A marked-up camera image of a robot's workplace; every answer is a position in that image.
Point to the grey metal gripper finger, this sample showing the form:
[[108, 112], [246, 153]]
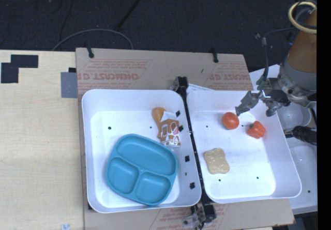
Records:
[[247, 101], [271, 112]]

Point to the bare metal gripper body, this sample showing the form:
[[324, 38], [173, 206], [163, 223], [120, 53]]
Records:
[[278, 95]]

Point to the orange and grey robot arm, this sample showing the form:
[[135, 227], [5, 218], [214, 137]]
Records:
[[302, 50]]

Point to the orange toy bell pepper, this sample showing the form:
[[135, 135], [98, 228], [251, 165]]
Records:
[[256, 130]]

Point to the orange toy tomato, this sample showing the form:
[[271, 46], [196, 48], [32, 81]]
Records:
[[230, 121]]

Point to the white paper sheet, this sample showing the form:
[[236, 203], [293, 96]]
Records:
[[199, 87]]

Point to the white plastic tray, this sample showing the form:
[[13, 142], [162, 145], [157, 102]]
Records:
[[248, 161], [124, 110]]

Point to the beige toy biscuit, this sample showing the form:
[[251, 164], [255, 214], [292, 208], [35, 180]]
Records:
[[216, 161]]

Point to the thin black rod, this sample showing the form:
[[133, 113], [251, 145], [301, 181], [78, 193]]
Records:
[[192, 141]]

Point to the brown and white carton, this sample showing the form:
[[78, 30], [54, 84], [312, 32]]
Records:
[[170, 132]]

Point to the brown toy chicken drumstick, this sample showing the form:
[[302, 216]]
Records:
[[157, 115]]

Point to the brown cardboard board red print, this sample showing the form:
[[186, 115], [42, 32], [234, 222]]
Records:
[[160, 71]]

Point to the blue divided plate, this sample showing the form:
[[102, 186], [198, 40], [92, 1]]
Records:
[[141, 169]]

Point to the black cylinder on white bracket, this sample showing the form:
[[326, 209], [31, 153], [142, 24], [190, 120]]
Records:
[[305, 134]]

